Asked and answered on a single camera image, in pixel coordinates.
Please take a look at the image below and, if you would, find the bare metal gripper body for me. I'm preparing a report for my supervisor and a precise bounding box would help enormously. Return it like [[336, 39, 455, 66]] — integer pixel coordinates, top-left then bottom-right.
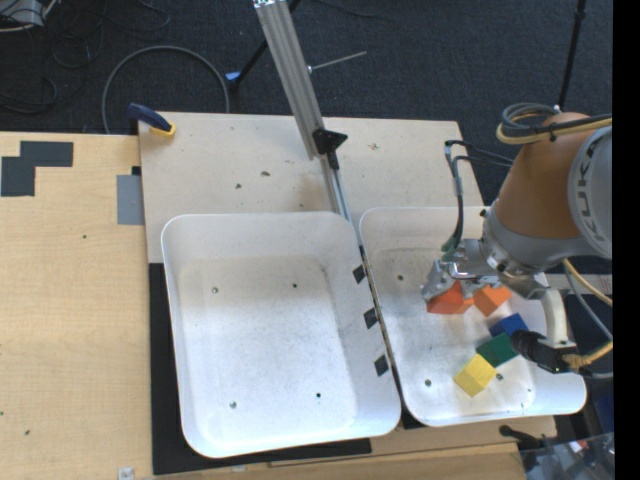
[[433, 239, 550, 300]]

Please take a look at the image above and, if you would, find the orange cube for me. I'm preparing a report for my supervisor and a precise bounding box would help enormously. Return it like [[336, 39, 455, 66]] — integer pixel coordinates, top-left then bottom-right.
[[473, 284, 513, 318], [426, 280, 475, 316]]

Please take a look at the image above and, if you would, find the blue cube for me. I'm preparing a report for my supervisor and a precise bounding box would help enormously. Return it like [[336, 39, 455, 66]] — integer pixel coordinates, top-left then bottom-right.
[[488, 312, 530, 340]]

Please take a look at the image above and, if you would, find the green cube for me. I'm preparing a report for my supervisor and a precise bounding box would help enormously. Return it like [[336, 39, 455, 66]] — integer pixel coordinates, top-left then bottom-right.
[[475, 332, 522, 369]]

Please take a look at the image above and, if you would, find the white plastic tray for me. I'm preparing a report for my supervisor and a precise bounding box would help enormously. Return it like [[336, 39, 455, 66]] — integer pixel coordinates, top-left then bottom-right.
[[358, 205, 588, 428], [160, 210, 403, 460]]

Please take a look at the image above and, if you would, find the yellow cube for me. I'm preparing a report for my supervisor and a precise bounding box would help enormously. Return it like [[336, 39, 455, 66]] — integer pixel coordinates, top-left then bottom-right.
[[453, 353, 498, 398]]

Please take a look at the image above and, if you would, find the pale wood board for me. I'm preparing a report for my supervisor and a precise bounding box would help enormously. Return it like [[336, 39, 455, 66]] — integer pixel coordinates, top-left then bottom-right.
[[137, 111, 559, 470]]

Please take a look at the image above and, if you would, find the black cylinder on white bracket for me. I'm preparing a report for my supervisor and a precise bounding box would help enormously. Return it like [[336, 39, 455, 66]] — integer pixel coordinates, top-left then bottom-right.
[[508, 287, 579, 375]]

